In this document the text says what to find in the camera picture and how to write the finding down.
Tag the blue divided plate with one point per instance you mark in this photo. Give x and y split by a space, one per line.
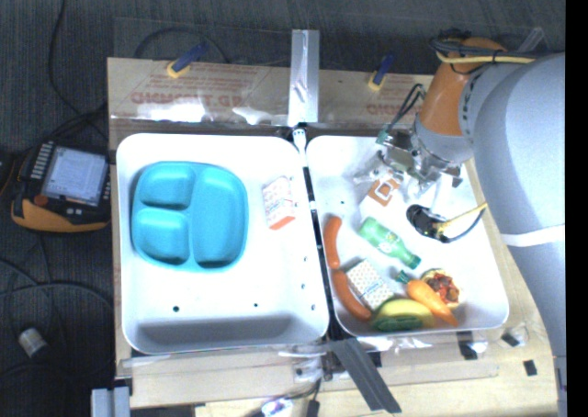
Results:
216 217

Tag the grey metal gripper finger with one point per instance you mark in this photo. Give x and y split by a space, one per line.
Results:
369 174
420 188

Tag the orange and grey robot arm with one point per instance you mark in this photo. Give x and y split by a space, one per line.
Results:
519 139

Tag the orange carrot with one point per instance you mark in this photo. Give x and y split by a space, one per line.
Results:
429 298

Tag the black cylinder on white bracket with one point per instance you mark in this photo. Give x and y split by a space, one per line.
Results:
422 220

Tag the white plastic tray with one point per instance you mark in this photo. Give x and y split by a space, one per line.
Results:
464 259
220 305

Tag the green toy vegetable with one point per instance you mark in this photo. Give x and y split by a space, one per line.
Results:
395 324

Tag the thin black and white rod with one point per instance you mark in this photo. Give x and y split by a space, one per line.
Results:
310 197

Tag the brown cardboard board red print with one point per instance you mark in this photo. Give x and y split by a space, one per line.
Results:
193 89

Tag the white dotted carton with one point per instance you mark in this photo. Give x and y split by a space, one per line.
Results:
369 285

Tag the orange and white packet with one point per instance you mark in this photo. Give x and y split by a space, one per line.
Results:
382 192

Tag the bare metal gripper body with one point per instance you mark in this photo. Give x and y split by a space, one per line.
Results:
406 155

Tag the yellow banana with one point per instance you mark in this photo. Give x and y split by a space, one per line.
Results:
406 307

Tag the green plastic bottle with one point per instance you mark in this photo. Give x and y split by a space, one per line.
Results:
383 237

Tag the orange and white carton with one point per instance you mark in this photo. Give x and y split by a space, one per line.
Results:
279 203

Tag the pizza slice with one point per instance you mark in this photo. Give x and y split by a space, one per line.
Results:
445 287

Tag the grey metal cylinder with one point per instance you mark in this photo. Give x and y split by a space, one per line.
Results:
33 341

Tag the red sausage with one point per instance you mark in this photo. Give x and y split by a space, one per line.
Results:
332 240
349 298

